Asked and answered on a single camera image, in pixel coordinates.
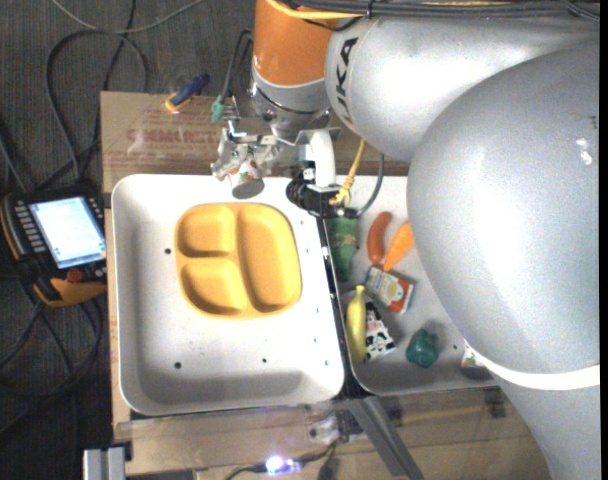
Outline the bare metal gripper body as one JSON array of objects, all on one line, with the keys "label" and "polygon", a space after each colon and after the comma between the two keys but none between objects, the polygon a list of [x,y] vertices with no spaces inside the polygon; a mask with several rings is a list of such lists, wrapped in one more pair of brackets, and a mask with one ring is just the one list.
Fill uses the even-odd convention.
[{"label": "bare metal gripper body", "polygon": [[301,133],[324,128],[330,120],[330,111],[294,112],[270,105],[256,110],[253,106],[227,103],[222,118],[218,157],[231,155],[235,164],[241,164],[247,159],[254,160],[254,148],[260,145],[278,145],[280,159],[289,148],[302,142]]}]

